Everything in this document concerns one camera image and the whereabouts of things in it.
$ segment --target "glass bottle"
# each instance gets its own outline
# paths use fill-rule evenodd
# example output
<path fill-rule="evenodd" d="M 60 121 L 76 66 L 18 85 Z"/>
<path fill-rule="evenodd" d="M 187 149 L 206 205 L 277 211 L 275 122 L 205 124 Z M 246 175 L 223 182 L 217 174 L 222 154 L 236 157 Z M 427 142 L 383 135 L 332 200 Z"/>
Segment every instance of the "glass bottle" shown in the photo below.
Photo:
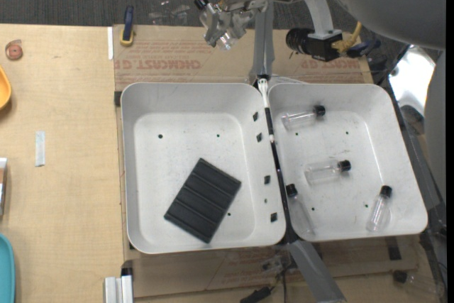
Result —
<path fill-rule="evenodd" d="M 366 223 L 366 229 L 371 232 L 383 230 L 389 223 L 391 211 L 389 208 L 392 188 L 382 186 L 380 193 L 375 197 L 369 219 Z"/>
<path fill-rule="evenodd" d="M 438 298 L 441 298 L 445 294 L 445 286 L 442 282 L 435 281 L 432 277 L 427 277 L 417 272 L 396 270 L 392 273 L 392 277 L 408 293 L 424 294 Z"/>
<path fill-rule="evenodd" d="M 333 180 L 347 172 L 352 165 L 349 160 L 327 159 L 321 162 L 310 163 L 304 167 L 304 175 L 310 184 L 324 180 Z"/>
<path fill-rule="evenodd" d="M 290 218 L 292 219 L 292 223 L 301 227 L 298 229 L 303 234 L 314 234 L 314 224 L 312 219 L 309 216 L 309 213 L 304 206 L 303 200 L 301 196 L 298 196 L 298 191 L 295 188 L 295 185 L 288 184 L 286 186 L 287 190 L 287 203 L 289 205 L 289 213 Z"/>
<path fill-rule="evenodd" d="M 294 130 L 300 126 L 312 124 L 315 120 L 325 115 L 325 107 L 315 105 L 312 110 L 288 111 L 282 117 L 282 123 L 287 130 Z"/>

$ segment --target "wooden surface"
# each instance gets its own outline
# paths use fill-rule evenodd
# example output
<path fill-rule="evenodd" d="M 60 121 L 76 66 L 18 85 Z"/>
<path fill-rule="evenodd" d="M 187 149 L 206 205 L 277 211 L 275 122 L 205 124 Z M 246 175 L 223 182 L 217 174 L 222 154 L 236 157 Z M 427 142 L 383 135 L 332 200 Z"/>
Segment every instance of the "wooden surface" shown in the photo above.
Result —
<path fill-rule="evenodd" d="M 102 302 L 123 259 L 114 69 L 106 28 L 0 25 L 0 65 L 12 90 L 0 111 L 8 158 L 0 232 L 16 259 L 16 303 Z M 45 165 L 35 167 L 35 132 Z"/>

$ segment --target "black cap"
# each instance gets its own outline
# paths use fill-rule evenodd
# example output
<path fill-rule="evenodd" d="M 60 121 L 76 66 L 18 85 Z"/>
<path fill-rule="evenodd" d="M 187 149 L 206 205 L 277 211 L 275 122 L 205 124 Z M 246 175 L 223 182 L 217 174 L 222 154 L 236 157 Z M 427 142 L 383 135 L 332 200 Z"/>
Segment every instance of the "black cap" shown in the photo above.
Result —
<path fill-rule="evenodd" d="M 406 272 L 403 272 L 402 270 L 395 270 L 392 273 L 392 277 L 395 282 L 402 283 L 404 284 L 406 282 L 406 279 L 408 278 L 408 274 Z"/>
<path fill-rule="evenodd" d="M 196 4 L 197 9 L 199 9 L 200 11 L 204 10 L 208 3 L 208 0 L 194 0 L 194 4 Z"/>
<path fill-rule="evenodd" d="M 298 194 L 297 188 L 295 187 L 295 185 L 293 183 L 285 186 L 285 190 L 287 191 L 288 197 L 295 197 Z"/>
<path fill-rule="evenodd" d="M 380 190 L 381 196 L 391 197 L 392 188 L 390 186 L 382 186 Z"/>
<path fill-rule="evenodd" d="M 338 163 L 341 172 L 347 172 L 352 169 L 352 165 L 349 160 L 342 160 Z"/>
<path fill-rule="evenodd" d="M 323 116 L 325 115 L 325 106 L 322 106 L 322 105 L 315 105 L 314 106 L 314 113 L 317 115 L 317 116 Z"/>

